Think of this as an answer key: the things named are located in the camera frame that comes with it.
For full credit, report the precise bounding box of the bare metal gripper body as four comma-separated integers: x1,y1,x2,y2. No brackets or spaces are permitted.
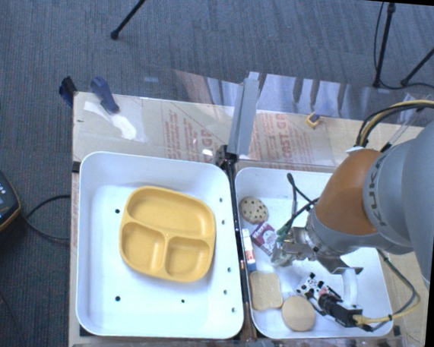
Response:
279,225,322,262

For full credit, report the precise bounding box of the white plastic tray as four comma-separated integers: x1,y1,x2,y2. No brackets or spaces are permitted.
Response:
219,164,408,347
63,149,260,347

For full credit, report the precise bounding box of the yellow divided plate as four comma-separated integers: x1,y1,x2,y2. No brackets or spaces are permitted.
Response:
114,182,221,286

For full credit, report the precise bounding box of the black block with thin wires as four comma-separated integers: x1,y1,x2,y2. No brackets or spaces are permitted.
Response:
213,144,240,172

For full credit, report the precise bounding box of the tan bread slice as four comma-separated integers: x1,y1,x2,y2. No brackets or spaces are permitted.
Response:
245,270,287,314

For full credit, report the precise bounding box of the brown cardboard board red print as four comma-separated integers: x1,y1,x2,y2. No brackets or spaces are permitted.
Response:
49,90,434,347

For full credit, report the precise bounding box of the chocolate chip biscuit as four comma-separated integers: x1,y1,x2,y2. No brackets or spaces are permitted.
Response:
236,195,271,226

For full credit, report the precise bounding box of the red and white carton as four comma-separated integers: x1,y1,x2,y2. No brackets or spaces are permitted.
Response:
249,220,280,257

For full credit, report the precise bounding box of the black tripod stand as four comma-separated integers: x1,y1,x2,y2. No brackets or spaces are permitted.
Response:
109,0,160,45
371,2,434,93

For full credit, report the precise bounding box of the round tan biscuit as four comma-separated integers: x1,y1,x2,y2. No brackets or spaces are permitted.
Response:
279,293,319,334

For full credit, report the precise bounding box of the black cylinder on white bracket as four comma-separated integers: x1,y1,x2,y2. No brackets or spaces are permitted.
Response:
315,262,369,331

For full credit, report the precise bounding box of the white orange and blue packet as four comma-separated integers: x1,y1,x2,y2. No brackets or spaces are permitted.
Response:
236,227,261,273

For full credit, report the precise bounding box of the white carton with black print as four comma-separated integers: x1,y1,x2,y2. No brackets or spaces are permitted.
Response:
293,271,345,308

